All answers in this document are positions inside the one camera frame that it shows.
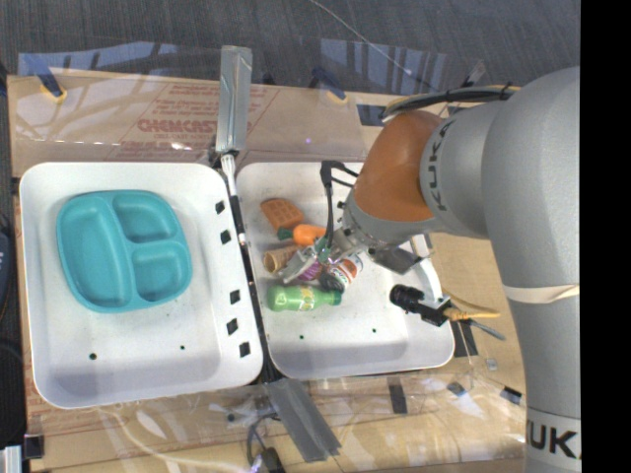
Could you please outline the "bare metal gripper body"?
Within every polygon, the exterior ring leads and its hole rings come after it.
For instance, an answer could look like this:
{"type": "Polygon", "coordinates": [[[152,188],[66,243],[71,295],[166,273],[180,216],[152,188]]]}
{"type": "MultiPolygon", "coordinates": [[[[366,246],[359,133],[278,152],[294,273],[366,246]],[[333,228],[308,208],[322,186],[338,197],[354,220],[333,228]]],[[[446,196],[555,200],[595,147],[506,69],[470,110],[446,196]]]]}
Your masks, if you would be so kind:
{"type": "Polygon", "coordinates": [[[369,246],[356,238],[348,229],[337,229],[331,235],[317,236],[315,241],[301,250],[304,261],[335,263],[351,254],[367,253],[369,246]]]}

